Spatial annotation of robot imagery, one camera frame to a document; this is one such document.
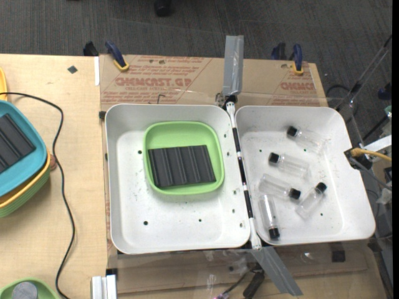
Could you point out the green plate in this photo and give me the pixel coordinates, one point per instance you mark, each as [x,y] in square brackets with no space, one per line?
[46,288]
[32,199]
[184,132]

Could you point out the black ribbed slab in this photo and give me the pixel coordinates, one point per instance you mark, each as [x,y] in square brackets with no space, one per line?
[12,142]
[180,166]

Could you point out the thin black and white rod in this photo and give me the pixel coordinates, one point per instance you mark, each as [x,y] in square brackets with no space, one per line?
[237,142]

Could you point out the brown cardboard board red print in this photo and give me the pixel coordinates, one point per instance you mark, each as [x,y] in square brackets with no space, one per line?
[193,79]

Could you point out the clear bottle with black cap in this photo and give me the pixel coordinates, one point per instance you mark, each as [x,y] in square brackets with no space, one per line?
[310,201]
[291,164]
[307,137]
[268,213]
[277,186]

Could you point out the white plastic tray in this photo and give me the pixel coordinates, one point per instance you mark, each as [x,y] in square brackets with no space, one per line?
[339,204]
[174,229]

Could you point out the blue plate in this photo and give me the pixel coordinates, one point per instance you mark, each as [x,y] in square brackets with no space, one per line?
[29,170]

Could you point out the yellow plate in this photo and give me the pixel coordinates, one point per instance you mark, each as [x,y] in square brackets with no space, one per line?
[31,189]
[2,84]

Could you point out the grey metal cylinder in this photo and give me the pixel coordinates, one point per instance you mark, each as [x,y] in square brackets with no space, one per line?
[25,291]

